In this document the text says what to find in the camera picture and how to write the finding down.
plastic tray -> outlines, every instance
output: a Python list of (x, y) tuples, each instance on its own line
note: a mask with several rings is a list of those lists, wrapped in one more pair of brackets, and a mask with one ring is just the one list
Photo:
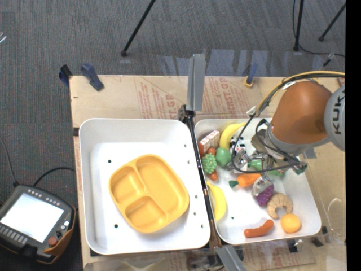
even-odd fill
[[(217, 129), (221, 133), (228, 124), (247, 122), (248, 119), (205, 119), (195, 125), (195, 136), (197, 141), (201, 140), (212, 130)], [(257, 123), (260, 119), (253, 119), (243, 133), (243, 141), (248, 155), (254, 151), (250, 139), (255, 134)], [(297, 175), (294, 171), (288, 170), (282, 176), (269, 177), (274, 180), (275, 191), (288, 196), (293, 202), (293, 213), (301, 220), (301, 228), (295, 233), (286, 233), (280, 224), (280, 219), (274, 220), (274, 228), (261, 237), (246, 238), (244, 229), (261, 226), (267, 219), (272, 219), (266, 206), (260, 207), (251, 195), (252, 188), (242, 188), (239, 186), (231, 188), (229, 180), (236, 180), (237, 175), (224, 168), (217, 167), (218, 180), (212, 184), (219, 186), (227, 202), (226, 214), (215, 222), (219, 237), (229, 244), (245, 244), (263, 242), (277, 239), (300, 238), (313, 236), (321, 228), (321, 218), (318, 212), (314, 197), (310, 190), (306, 175)], [(277, 209), (281, 217), (285, 214), (282, 208)]]
[[(102, 255), (196, 249), (210, 237), (191, 133), (178, 120), (90, 119), (80, 127), (85, 236)], [(142, 233), (129, 225), (109, 192), (111, 175), (143, 155), (166, 161), (189, 194), (186, 211), (169, 225)]]
[(188, 208), (188, 191), (168, 163), (143, 155), (116, 170), (109, 192), (128, 223), (142, 233), (158, 231)]

banana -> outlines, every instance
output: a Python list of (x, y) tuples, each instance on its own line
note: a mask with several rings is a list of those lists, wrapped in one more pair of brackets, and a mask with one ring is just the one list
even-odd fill
[(244, 125), (245, 123), (228, 125), (221, 134), (221, 137), (219, 139), (219, 146), (225, 148), (226, 150), (229, 150), (232, 136), (240, 127)]
[(214, 219), (218, 221), (227, 211), (226, 197), (220, 187), (212, 185), (209, 180), (207, 180), (206, 184), (211, 192), (210, 202), (212, 204)]

croissant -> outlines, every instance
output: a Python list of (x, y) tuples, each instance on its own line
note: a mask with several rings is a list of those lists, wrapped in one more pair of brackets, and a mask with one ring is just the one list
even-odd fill
[(267, 212), (274, 219), (279, 218), (278, 214), (276, 213), (276, 209), (278, 207), (284, 207), (286, 209), (286, 213), (291, 213), (293, 209), (293, 203), (286, 195), (277, 193), (274, 194), (267, 203)]

sausage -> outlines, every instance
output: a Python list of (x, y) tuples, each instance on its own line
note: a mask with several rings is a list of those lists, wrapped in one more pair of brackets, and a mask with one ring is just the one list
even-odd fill
[(244, 235), (247, 238), (259, 237), (266, 235), (268, 231), (273, 228), (274, 222), (268, 219), (266, 222), (263, 223), (262, 226), (255, 228), (255, 229), (245, 229)]

table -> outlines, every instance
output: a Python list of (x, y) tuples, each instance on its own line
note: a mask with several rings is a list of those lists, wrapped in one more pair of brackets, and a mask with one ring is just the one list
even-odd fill
[[(81, 229), (84, 270), (203, 270), (210, 267), (202, 260), (202, 250), (195, 252), (194, 262), (199, 265), (189, 269), (187, 252), (149, 254), (147, 256), (91, 256), (85, 238), (83, 215), (83, 189), (81, 176), (78, 129), (87, 119), (177, 119), (178, 110), (187, 100), (187, 77), (184, 76), (99, 76), (104, 89), (96, 91), (85, 76), (69, 78), (74, 151), (78, 187), (78, 206)], [(246, 112), (256, 106), (276, 86), (281, 77), (255, 77), (251, 88), (244, 77), (206, 77), (203, 107), (196, 113), (201, 119), (246, 118)], [(319, 81), (334, 92), (340, 86), (333, 78)], [(282, 91), (262, 113), (272, 117)], [(243, 264), (247, 270), (268, 270), (284, 267), (286, 270), (340, 270), (346, 269), (346, 247), (342, 236), (330, 236), (330, 226), (339, 234), (346, 234), (345, 153), (331, 143), (315, 148), (314, 154), (305, 157), (309, 167), (310, 187), (314, 193), (322, 222), (328, 232), (308, 242), (300, 242), (298, 252), (268, 252), (268, 244), (260, 243), (243, 250)]]

